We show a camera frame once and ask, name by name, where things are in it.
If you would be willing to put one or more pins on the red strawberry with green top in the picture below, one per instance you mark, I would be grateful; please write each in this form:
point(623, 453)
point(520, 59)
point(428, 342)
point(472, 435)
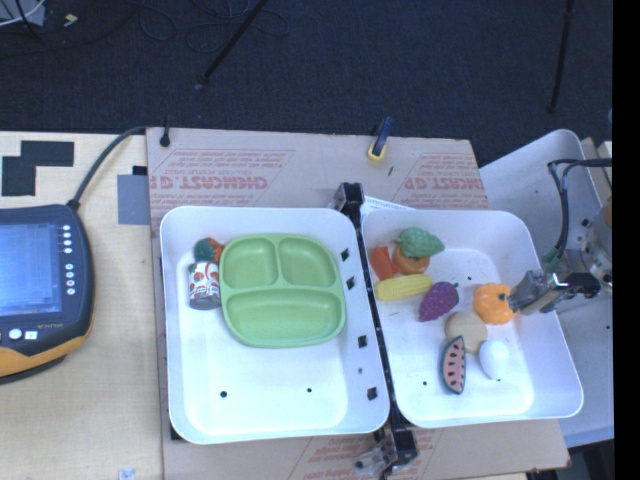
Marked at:
point(206, 250)

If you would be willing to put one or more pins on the watermelon slice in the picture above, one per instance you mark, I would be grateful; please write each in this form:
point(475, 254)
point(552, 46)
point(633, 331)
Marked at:
point(453, 365)

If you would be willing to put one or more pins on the orange carrot piece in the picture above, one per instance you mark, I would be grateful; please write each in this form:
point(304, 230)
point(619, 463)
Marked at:
point(382, 263)

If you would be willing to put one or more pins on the brown cardboard board red print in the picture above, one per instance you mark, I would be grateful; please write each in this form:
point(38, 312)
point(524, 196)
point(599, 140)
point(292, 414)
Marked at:
point(310, 168)

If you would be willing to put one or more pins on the orange round fruit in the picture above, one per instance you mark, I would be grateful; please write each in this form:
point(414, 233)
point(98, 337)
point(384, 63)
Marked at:
point(411, 265)

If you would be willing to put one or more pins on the yellow corn cob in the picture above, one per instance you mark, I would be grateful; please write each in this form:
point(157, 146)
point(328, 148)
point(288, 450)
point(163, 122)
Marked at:
point(402, 287)

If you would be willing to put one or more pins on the white plastic tray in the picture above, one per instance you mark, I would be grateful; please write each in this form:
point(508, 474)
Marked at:
point(525, 368)
point(270, 388)

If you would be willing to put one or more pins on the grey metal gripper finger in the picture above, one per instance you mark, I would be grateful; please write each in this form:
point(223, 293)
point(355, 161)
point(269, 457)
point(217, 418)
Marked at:
point(527, 290)
point(547, 302)

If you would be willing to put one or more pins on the purple grapes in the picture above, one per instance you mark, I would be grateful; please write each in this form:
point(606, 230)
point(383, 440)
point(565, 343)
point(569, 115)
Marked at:
point(438, 300)

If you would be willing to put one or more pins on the green leafy vegetable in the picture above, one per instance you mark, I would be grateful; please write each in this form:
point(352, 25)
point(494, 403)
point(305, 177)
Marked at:
point(419, 242)

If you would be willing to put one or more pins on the red and white small can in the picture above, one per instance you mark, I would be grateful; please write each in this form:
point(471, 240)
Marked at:
point(204, 285)

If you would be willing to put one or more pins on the white egg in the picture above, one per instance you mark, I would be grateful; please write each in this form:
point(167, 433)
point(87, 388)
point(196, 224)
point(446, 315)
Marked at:
point(494, 358)

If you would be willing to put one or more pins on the beige round biscuit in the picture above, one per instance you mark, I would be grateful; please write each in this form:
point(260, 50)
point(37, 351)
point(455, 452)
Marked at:
point(465, 327)

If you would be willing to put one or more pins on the thin black and white rod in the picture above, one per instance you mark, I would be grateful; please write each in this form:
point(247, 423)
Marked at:
point(378, 328)

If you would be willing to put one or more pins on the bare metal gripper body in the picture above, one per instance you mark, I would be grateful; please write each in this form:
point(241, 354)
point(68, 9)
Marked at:
point(595, 248)

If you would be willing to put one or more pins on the orange bell pepper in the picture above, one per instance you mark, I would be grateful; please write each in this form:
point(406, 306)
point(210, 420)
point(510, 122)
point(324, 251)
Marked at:
point(491, 304)

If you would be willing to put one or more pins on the green divided plate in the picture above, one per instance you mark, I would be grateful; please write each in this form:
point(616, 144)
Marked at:
point(280, 313)

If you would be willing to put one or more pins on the black cylinder on white bracket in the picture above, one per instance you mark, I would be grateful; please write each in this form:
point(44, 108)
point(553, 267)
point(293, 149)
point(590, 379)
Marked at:
point(582, 284)

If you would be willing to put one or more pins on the white paper sheet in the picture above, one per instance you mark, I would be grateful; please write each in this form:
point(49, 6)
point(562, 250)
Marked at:
point(382, 203)

